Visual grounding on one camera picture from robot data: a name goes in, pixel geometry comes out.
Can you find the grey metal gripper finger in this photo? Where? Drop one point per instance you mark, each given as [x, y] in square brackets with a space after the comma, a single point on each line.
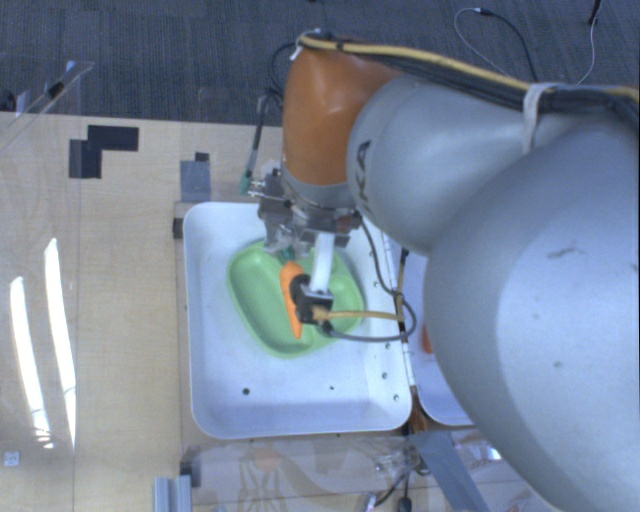
[302, 245]
[274, 240]

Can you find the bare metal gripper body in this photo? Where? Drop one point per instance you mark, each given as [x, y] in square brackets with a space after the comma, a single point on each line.
[278, 207]

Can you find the orange carrot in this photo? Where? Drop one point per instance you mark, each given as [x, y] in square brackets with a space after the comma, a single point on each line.
[291, 305]

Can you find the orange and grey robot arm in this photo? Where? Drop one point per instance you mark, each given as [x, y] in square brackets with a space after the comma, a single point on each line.
[500, 225]

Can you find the green divided plate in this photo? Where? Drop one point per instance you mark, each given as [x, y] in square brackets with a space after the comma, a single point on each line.
[260, 300]

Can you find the white plastic tray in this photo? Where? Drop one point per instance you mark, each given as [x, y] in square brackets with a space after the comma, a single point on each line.
[430, 390]
[300, 395]

